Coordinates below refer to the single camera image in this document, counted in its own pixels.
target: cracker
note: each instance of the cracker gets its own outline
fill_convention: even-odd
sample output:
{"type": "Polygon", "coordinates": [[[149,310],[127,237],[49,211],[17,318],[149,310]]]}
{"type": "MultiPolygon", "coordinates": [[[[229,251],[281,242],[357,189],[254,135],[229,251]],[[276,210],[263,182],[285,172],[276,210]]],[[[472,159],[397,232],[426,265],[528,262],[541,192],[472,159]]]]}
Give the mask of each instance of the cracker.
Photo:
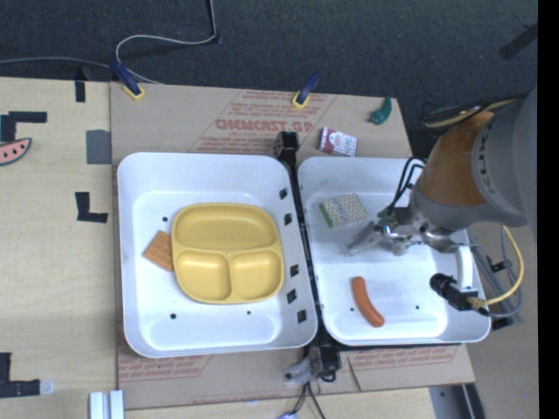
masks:
{"type": "Polygon", "coordinates": [[[319,208],[330,228],[357,222],[367,216],[356,194],[328,199],[319,208]]]}
{"type": "Polygon", "coordinates": [[[164,231],[157,231],[142,256],[167,271],[175,270],[171,236],[164,231]]]}

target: cardboard sheet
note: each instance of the cardboard sheet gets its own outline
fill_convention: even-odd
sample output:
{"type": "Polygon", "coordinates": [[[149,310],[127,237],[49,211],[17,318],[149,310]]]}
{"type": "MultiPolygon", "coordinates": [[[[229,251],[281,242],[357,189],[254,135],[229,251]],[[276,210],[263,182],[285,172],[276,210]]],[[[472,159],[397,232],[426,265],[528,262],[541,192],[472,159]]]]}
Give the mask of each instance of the cardboard sheet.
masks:
{"type": "MultiPolygon", "coordinates": [[[[298,158],[302,162],[324,155],[318,150],[323,127],[358,138],[357,156],[404,158],[411,153],[395,100],[390,117],[378,126],[369,118],[383,106],[383,98],[313,94],[309,105],[299,112],[291,107],[292,93],[188,86],[144,88],[145,97],[134,101],[120,84],[111,84],[117,293],[120,253],[115,170],[129,154],[266,154],[278,132],[294,131],[299,134],[298,158]]],[[[117,313],[121,313],[121,306],[117,306],[117,313]]],[[[282,370],[301,357],[302,350],[290,349],[152,360],[135,354],[120,332],[119,389],[126,393],[127,409],[295,397],[300,387],[285,385],[282,370]]],[[[356,393],[473,380],[465,346],[373,349],[343,352],[336,380],[321,382],[315,390],[321,394],[356,393]]]]}

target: yellow cable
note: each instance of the yellow cable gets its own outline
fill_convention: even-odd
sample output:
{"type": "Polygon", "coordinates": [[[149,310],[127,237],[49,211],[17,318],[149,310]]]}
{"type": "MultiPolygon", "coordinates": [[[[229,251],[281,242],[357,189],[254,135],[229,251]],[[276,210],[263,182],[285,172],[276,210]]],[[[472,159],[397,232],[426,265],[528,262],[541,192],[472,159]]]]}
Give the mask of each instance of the yellow cable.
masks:
{"type": "Polygon", "coordinates": [[[474,116],[477,113],[480,112],[489,112],[491,110],[493,110],[494,108],[497,108],[499,106],[504,106],[505,104],[509,104],[511,102],[515,102],[517,100],[503,100],[503,101],[496,101],[493,104],[489,104],[488,106],[484,106],[484,107],[476,107],[474,109],[470,109],[470,110],[465,110],[463,112],[460,112],[459,114],[452,116],[451,118],[448,118],[446,120],[441,120],[441,121],[433,121],[433,122],[425,122],[425,126],[428,128],[437,128],[437,127],[447,127],[447,126],[454,126],[456,124],[459,124],[460,122],[462,122],[462,120],[465,120],[466,118],[470,118],[472,116],[474,116]]]}
{"type": "Polygon", "coordinates": [[[511,296],[514,292],[518,290],[518,287],[522,282],[522,278],[524,277],[524,259],[522,258],[521,251],[518,248],[516,241],[514,241],[513,235],[510,233],[510,230],[506,226],[503,226],[503,230],[507,235],[508,242],[510,242],[510,244],[513,246],[514,253],[516,253],[516,257],[518,258],[518,278],[516,279],[513,286],[508,291],[506,291],[505,293],[503,293],[498,297],[488,299],[486,302],[487,306],[490,306],[491,304],[495,304],[495,303],[500,303],[503,299],[507,299],[509,296],[511,296]]]}

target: black cable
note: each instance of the black cable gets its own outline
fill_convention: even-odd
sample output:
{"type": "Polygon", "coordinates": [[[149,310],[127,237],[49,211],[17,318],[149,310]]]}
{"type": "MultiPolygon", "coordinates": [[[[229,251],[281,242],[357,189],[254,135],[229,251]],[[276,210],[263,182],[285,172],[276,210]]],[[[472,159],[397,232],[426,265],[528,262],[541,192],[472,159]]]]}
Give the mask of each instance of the black cable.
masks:
{"type": "Polygon", "coordinates": [[[392,202],[390,202],[390,204],[387,207],[388,210],[393,210],[394,209],[394,207],[396,206],[397,201],[400,200],[400,198],[404,194],[405,190],[407,190],[407,187],[410,185],[411,178],[413,176],[413,171],[417,168],[423,168],[423,166],[424,166],[423,164],[414,163],[411,166],[410,173],[408,174],[408,176],[406,178],[408,167],[410,166],[411,162],[414,161],[414,160],[418,160],[418,161],[421,161],[422,163],[424,163],[423,160],[421,160],[417,157],[408,158],[408,160],[404,164],[404,169],[402,170],[402,174],[400,175],[400,181],[398,182],[394,198],[392,199],[392,202]]]}
{"type": "Polygon", "coordinates": [[[70,56],[42,56],[38,58],[4,59],[0,60],[0,65],[23,64],[25,62],[78,62],[80,64],[94,65],[110,70],[110,67],[107,64],[102,64],[101,62],[95,62],[88,59],[73,58],[70,56]]]}
{"type": "Polygon", "coordinates": [[[305,385],[303,385],[303,390],[301,391],[300,395],[299,395],[299,399],[297,399],[297,402],[295,403],[295,405],[293,406],[293,409],[287,413],[287,415],[283,415],[282,417],[290,417],[291,415],[294,415],[295,413],[299,412],[302,408],[303,405],[305,405],[305,400],[307,397],[307,391],[308,393],[311,395],[311,398],[313,399],[313,403],[314,406],[316,407],[318,414],[320,415],[321,419],[326,419],[326,417],[324,416],[324,413],[322,412],[321,406],[319,405],[318,401],[316,400],[316,397],[314,396],[313,390],[311,389],[311,382],[308,381],[307,383],[305,383],[305,385]]]}
{"type": "MultiPolygon", "coordinates": [[[[478,267],[481,270],[481,273],[485,276],[487,282],[492,283],[492,287],[495,291],[502,291],[504,292],[505,290],[502,288],[502,286],[500,285],[500,283],[498,283],[497,279],[491,279],[492,275],[493,275],[493,270],[492,270],[492,264],[489,260],[489,257],[486,256],[486,254],[484,253],[484,251],[481,248],[481,245],[477,242],[477,240],[475,239],[475,237],[469,233],[468,234],[468,238],[470,241],[470,249],[472,250],[472,254],[473,257],[476,261],[476,264],[478,265],[478,267]]],[[[503,255],[503,264],[505,265],[505,269],[507,271],[507,275],[509,278],[509,281],[516,280],[517,275],[514,273],[514,270],[512,268],[512,265],[510,264],[510,261],[507,258],[507,253],[505,250],[505,240],[504,240],[504,230],[501,229],[501,233],[500,233],[500,247],[501,247],[501,252],[503,255]]],[[[522,305],[522,292],[521,292],[521,288],[519,287],[518,290],[516,291],[516,303],[513,305],[512,301],[510,299],[503,299],[499,304],[501,306],[502,312],[500,313],[489,313],[488,316],[490,318],[493,319],[501,319],[501,318],[509,318],[512,317],[514,315],[516,315],[520,310],[521,310],[521,305],[522,305]]]]}
{"type": "Polygon", "coordinates": [[[323,381],[325,381],[326,383],[332,383],[335,381],[335,371],[333,371],[331,374],[327,374],[327,375],[322,375],[321,379],[323,381]]]}
{"type": "Polygon", "coordinates": [[[313,393],[313,390],[311,389],[310,382],[307,382],[307,385],[308,385],[308,392],[310,393],[311,397],[313,398],[314,406],[318,410],[318,414],[321,416],[321,419],[326,419],[326,417],[324,416],[324,413],[322,413],[321,406],[318,404],[318,401],[316,400],[316,397],[314,397],[314,393],[313,393]]]}
{"type": "Polygon", "coordinates": [[[301,393],[299,395],[299,399],[297,399],[297,402],[293,406],[293,409],[289,413],[287,413],[289,416],[294,415],[295,413],[300,411],[300,409],[303,408],[303,405],[305,405],[305,393],[306,392],[307,392],[307,384],[303,385],[303,390],[301,391],[301,393]]]}

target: green object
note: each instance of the green object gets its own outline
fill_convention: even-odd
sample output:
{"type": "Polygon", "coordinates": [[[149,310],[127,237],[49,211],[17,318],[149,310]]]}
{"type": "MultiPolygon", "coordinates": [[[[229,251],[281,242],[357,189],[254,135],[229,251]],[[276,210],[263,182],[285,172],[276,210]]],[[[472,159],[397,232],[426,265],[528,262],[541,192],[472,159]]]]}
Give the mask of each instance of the green object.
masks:
{"type": "Polygon", "coordinates": [[[332,221],[332,218],[328,214],[328,210],[326,209],[323,203],[319,205],[319,208],[321,209],[321,213],[324,216],[324,219],[326,220],[328,227],[332,228],[334,226],[334,222],[332,221]]]}
{"type": "Polygon", "coordinates": [[[392,112],[392,102],[390,98],[384,98],[383,106],[371,115],[369,121],[380,126],[388,119],[390,112],[392,112]]]}

